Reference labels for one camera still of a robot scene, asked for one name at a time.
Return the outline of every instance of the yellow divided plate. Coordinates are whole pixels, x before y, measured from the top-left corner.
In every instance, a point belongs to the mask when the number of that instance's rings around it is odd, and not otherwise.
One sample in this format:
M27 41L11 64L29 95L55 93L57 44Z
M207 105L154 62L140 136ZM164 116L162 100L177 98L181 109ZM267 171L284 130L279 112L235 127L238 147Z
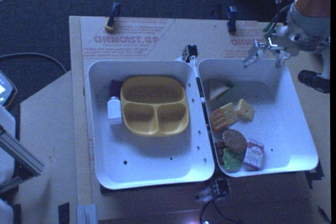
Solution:
M121 87L121 109L126 127L142 136L170 136L189 123L183 85L168 76L134 76Z

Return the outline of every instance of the toy sink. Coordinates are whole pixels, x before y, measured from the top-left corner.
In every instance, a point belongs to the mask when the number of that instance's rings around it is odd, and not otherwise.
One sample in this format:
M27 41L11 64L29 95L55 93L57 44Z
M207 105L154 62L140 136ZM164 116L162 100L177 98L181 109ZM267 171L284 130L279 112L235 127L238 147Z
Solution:
M167 76L134 76L121 87L121 109L126 127L143 136L169 136L189 123L184 87Z
M197 66L177 60L111 60L92 64L88 72L89 109L92 110L96 176L99 183L107 189L126 189L202 182L212 177L215 166L230 177L314 169L318 163L318 154L290 73L286 67L277 69L274 64L275 61L271 59L263 59L247 69L244 69L239 59L205 59ZM182 85L185 96L177 91L168 100L154 102L158 96L137 99L138 95L134 95L132 87L125 84L127 90L123 89L121 96L127 100L125 108L129 105L129 110L125 109L124 123L110 126L107 101L111 80L127 82L138 76L173 79ZM230 81L235 86L220 101L211 102L211 80ZM237 104L241 98L254 108L254 118L252 121L238 121L230 128L240 131L246 138L263 143L264 160L260 170L241 168L235 173L228 173L218 164L214 143L221 139L221 134L212 132L208 115L225 103ZM185 100L185 103L180 109L180 116L170 120L171 115L175 115L172 111L176 109L172 104L180 105L181 100ZM159 109L156 111L153 106L167 104L172 107L165 108L160 122ZM188 121L183 121L181 119L186 112ZM136 126L132 122L136 113L150 115L147 121L152 125L149 128L136 127L142 132L139 135L134 130L132 132ZM179 124L172 124L176 119ZM178 129L176 126L183 126L181 132L167 135ZM159 129L159 136L148 135Z

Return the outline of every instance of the brown patty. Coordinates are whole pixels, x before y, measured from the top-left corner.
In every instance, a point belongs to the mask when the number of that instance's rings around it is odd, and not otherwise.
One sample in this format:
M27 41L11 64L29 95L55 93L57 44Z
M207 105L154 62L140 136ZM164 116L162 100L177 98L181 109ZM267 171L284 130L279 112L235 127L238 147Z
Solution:
M223 141L225 146L236 153L242 153L246 150L247 142L241 132L234 129L227 129L223 132Z

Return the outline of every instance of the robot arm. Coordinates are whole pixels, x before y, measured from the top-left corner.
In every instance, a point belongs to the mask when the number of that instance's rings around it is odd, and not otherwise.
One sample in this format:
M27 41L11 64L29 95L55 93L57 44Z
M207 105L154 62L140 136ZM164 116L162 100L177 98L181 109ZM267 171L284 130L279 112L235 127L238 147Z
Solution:
M257 62L266 50L277 58L281 67L300 51L322 54L323 71L302 71L299 81L321 92L330 92L330 9L331 0L295 0L284 7L264 29L265 43L252 46L243 60L244 67ZM287 12L286 23L277 25L281 13Z

